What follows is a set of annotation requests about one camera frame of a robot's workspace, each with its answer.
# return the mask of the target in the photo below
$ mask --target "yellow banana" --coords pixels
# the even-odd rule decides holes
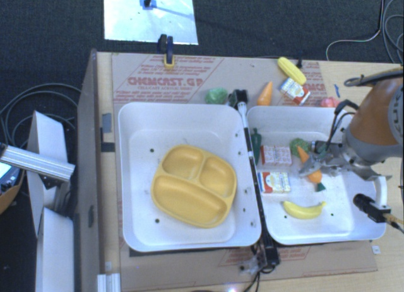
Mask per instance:
[[[313,207],[301,207],[290,201],[283,202],[283,207],[285,208],[286,212],[292,217],[298,219],[313,219],[318,217],[325,205],[326,203],[324,201],[321,204]]]

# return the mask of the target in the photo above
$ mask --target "yellow divided plate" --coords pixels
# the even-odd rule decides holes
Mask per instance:
[[[195,146],[178,145],[159,164],[151,197],[172,217],[212,228],[227,217],[236,188],[237,177],[226,161]]]

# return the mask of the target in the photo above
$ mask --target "toy carrot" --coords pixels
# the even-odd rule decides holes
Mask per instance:
[[[272,81],[270,81],[264,88],[257,100],[257,106],[269,106],[272,99]]]
[[[309,155],[302,149],[300,146],[297,147],[297,151],[299,152],[300,160],[305,163],[309,159]],[[311,182],[317,184],[317,192],[324,190],[326,187],[321,183],[321,179],[323,178],[323,174],[320,170],[314,171],[313,173],[307,176]]]

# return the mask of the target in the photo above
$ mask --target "yellow corn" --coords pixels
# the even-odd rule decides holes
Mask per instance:
[[[280,57],[278,59],[278,66],[289,78],[296,81],[301,86],[303,86],[306,82],[306,77],[304,76],[303,72],[300,71],[300,69],[287,58]]]

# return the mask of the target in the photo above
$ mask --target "black carpet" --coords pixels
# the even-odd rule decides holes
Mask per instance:
[[[104,40],[104,0],[0,0],[0,110],[17,94],[42,83],[81,88],[90,49],[154,53],[155,44]],[[366,39],[378,28],[381,0],[193,0],[199,45],[176,45],[175,53],[219,56],[290,56],[325,60],[340,39]],[[403,1],[390,14],[401,14]],[[391,34],[403,33],[402,19]],[[336,44],[334,61],[389,62],[383,40]],[[33,109],[72,114],[52,95],[15,109],[11,124]],[[16,141],[21,144],[27,134]],[[0,132],[0,141],[4,141]],[[33,291],[35,234],[24,187],[16,205],[0,215],[0,290]]]

